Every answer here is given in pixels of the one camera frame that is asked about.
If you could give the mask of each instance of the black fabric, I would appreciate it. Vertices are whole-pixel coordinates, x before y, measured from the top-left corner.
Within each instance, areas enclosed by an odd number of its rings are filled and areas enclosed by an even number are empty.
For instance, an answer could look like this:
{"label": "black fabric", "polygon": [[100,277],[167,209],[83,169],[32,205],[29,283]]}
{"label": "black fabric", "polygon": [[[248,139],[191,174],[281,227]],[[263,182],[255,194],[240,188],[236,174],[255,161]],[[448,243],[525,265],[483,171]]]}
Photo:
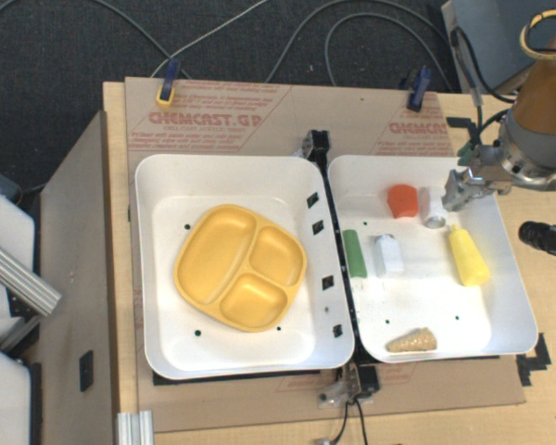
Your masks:
{"label": "black fabric", "polygon": [[[168,52],[259,0],[106,0],[136,19]],[[195,78],[262,82],[298,24],[332,0],[271,0],[183,54]],[[390,0],[442,32],[447,0]],[[345,15],[399,19],[432,49],[458,90],[449,50],[417,19],[387,6],[353,3],[323,11],[297,38],[274,83],[329,85],[323,44]],[[431,89],[448,92],[422,47],[391,22],[355,19],[330,48],[338,85],[398,87],[409,70],[433,70]],[[102,83],[149,76],[163,56],[119,16],[84,0],[21,0],[0,14],[0,172],[23,189],[48,181],[101,108]]]}

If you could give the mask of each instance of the robotic hand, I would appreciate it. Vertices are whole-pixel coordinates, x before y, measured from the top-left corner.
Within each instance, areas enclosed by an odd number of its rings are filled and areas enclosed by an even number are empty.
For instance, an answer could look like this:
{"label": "robotic hand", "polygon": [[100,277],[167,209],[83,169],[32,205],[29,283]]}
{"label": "robotic hand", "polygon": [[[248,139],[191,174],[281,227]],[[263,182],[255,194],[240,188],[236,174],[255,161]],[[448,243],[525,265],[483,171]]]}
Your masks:
{"label": "robotic hand", "polygon": [[[498,192],[507,195],[513,185],[537,191],[556,191],[556,35],[544,50],[533,50],[526,32],[556,10],[535,16],[522,31],[525,52],[537,59],[514,104],[500,120],[493,145],[472,141],[463,153],[465,171],[452,170],[445,185],[443,207],[463,209],[475,198]],[[525,222],[519,237],[526,244],[556,255],[556,226]]]}

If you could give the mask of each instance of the table surface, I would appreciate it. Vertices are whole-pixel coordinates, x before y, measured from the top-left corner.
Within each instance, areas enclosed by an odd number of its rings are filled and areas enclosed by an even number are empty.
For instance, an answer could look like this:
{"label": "table surface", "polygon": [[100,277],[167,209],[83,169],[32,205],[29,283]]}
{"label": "table surface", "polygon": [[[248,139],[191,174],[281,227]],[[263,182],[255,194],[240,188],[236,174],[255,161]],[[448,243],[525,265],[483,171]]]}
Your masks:
{"label": "table surface", "polygon": [[[474,117],[468,95],[438,95],[445,117]],[[507,105],[484,97],[484,118]],[[120,154],[126,153],[125,93],[123,83],[104,84],[104,110],[107,113],[107,198],[110,199],[113,293],[115,328],[113,345],[114,407],[123,412],[138,410],[138,392],[133,330],[132,253],[128,216],[128,167]],[[484,134],[485,143],[495,136]],[[449,129],[454,149],[467,140],[466,131]],[[404,413],[365,418],[371,444],[556,444],[556,258],[534,250],[517,239],[524,221],[556,223],[556,194],[535,193],[513,188],[498,197],[503,221],[524,279],[538,331],[544,333],[552,364],[547,371],[534,372],[533,386],[525,388],[526,402],[520,405],[485,407],[427,413]],[[157,445],[311,444],[315,439],[333,438],[341,420],[316,420],[267,426],[241,426],[157,434]],[[362,443],[360,419],[348,419],[340,444]]]}

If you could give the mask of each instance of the yellow plate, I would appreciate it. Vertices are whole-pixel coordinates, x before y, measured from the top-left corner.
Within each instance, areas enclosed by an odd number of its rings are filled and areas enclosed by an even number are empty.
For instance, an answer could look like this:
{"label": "yellow plate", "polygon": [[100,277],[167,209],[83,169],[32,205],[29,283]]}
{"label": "yellow plate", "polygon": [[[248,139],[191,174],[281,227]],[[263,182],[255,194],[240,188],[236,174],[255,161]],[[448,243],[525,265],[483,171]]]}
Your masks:
{"label": "yellow plate", "polygon": [[290,233],[235,205],[209,210],[175,262],[179,293],[217,320],[264,331],[288,311],[307,269],[305,250]]}

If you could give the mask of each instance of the blue clamp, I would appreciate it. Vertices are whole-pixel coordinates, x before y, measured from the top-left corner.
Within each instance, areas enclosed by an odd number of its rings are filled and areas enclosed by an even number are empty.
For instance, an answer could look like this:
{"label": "blue clamp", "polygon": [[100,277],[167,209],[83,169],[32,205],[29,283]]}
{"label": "blue clamp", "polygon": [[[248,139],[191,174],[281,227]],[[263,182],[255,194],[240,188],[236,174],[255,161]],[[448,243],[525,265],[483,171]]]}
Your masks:
{"label": "blue clamp", "polygon": [[181,63],[178,58],[172,57],[169,59],[169,66],[167,66],[167,73],[163,85],[158,88],[157,105],[162,108],[167,108],[171,105],[175,97],[175,89],[173,89],[173,82],[177,79]]}
{"label": "blue clamp", "polygon": [[426,66],[423,66],[414,78],[412,92],[408,97],[408,104],[406,104],[407,108],[415,112],[420,112],[420,109],[423,107],[424,93],[426,89],[428,89],[431,79],[431,71]]}

